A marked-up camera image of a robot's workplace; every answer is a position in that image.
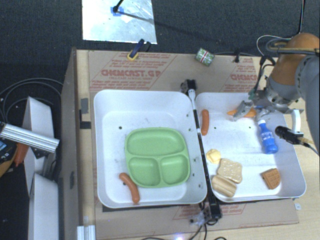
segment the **dark floor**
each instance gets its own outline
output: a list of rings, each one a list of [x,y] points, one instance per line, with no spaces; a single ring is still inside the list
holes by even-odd
[[[157,45],[150,52],[191,53],[200,47],[212,53],[259,55],[262,35],[292,36],[298,31],[302,0],[152,0]],[[302,31],[319,37],[320,0],[306,0]],[[128,43],[84,41],[82,0],[0,0],[1,91],[29,78],[64,81],[72,47],[129,51]],[[48,100],[59,135],[59,98],[32,83],[13,91],[3,108],[26,96]],[[8,121],[20,126],[24,102],[11,107]],[[0,239],[24,240],[28,233],[28,194],[24,167],[0,178]]]

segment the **tin can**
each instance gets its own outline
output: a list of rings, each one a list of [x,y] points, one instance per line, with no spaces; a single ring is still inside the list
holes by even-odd
[[[202,64],[209,66],[213,61],[214,57],[215,56],[212,53],[208,52],[203,48],[200,48],[195,56],[195,59],[201,62]]]

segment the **white tray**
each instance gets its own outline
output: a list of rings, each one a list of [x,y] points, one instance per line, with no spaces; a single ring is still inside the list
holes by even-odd
[[[294,146],[275,135],[277,126],[286,126],[283,114],[279,112],[265,115],[267,127],[273,131],[279,151],[264,154],[259,140],[259,126],[252,118],[233,121],[228,111],[234,110],[241,101],[247,100],[247,93],[201,93],[196,98],[199,121],[201,111],[209,111],[209,130],[202,137],[204,152],[216,149],[222,158],[242,164],[242,182],[237,184],[235,195],[226,197],[215,190],[216,197],[224,202],[248,202],[269,199],[285,199],[302,196],[306,182]],[[207,161],[210,177],[217,173],[219,165]],[[281,175],[280,185],[270,190],[261,173],[277,168]]]
[[[172,91],[102,90],[94,97],[97,158],[97,193],[110,208],[197,204],[207,195],[201,151],[193,108],[189,98]],[[190,177],[177,186],[139,187],[140,202],[133,204],[131,193],[119,179],[128,173],[125,138],[139,128],[168,127],[178,130],[186,141]]]

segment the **green plate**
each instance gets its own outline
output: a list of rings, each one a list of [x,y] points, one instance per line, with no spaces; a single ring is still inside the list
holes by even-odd
[[[132,181],[140,187],[176,186],[190,175],[186,141],[171,128],[141,128],[130,132],[125,138],[125,159]]]

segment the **blue bottle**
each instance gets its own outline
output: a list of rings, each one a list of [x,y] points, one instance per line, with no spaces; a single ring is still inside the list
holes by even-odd
[[[278,152],[278,146],[275,143],[275,138],[266,126],[265,120],[259,120],[258,125],[260,127],[260,138],[263,145],[263,151],[265,154],[274,154]]]

